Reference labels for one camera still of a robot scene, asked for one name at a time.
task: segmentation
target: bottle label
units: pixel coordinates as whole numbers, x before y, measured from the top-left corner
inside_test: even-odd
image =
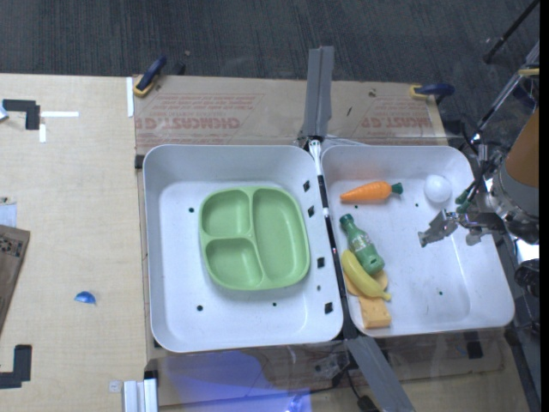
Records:
[[[365,249],[370,243],[369,239],[366,237],[356,237],[353,238],[351,241],[351,248],[353,251],[361,251],[362,249]]]

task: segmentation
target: yellow banana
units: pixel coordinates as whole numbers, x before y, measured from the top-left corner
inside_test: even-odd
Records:
[[[390,293],[384,292],[377,281],[365,272],[351,251],[345,250],[341,254],[341,266],[353,284],[366,296],[391,299]]]

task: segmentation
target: bottle cap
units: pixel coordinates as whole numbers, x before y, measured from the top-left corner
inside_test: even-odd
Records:
[[[353,222],[354,219],[353,219],[353,216],[351,214],[344,214],[344,216],[342,216],[342,218],[340,218],[340,223],[345,226],[348,222]]]

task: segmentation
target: toy carrot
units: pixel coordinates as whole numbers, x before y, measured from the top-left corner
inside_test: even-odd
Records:
[[[364,202],[368,200],[384,200],[391,192],[402,194],[402,184],[389,183],[379,180],[354,188],[340,195],[342,202]]]

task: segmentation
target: toy bottle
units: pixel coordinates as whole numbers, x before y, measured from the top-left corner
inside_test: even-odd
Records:
[[[342,216],[340,223],[347,235],[349,250],[357,257],[365,272],[372,276],[381,271],[385,262],[377,253],[368,233],[354,224],[353,216],[350,214]]]

